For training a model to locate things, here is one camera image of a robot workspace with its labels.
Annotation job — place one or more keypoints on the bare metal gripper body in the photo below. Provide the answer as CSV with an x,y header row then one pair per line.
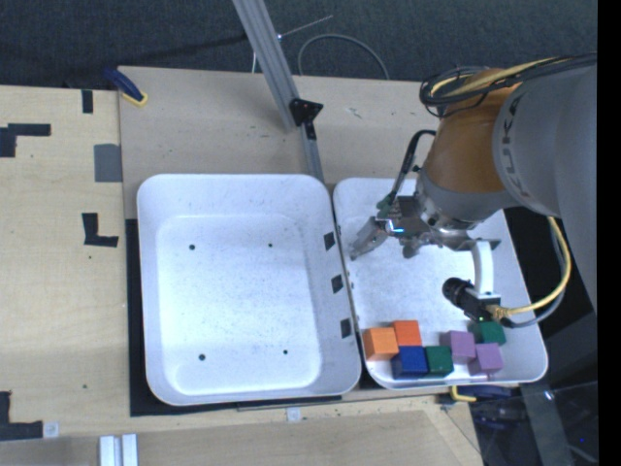
x,y
412,219

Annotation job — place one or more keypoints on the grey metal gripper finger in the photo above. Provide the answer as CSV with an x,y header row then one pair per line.
x,y
367,238
415,248

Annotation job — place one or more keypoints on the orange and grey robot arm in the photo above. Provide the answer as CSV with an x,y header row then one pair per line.
x,y
543,139

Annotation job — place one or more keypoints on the white plastic tray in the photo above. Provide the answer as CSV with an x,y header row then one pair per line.
x,y
242,299
402,289

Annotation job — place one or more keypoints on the orange cube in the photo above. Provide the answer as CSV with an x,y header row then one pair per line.
x,y
408,332
381,343

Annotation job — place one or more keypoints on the purple cube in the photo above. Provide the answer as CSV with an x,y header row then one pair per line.
x,y
487,358
460,343

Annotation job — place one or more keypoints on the blue cube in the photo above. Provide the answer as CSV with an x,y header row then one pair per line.
x,y
411,359

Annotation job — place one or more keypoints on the green cube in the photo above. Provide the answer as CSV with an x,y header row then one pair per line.
x,y
490,333
440,358

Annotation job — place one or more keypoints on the black cylinder on white bracket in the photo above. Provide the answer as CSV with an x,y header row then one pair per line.
x,y
482,265

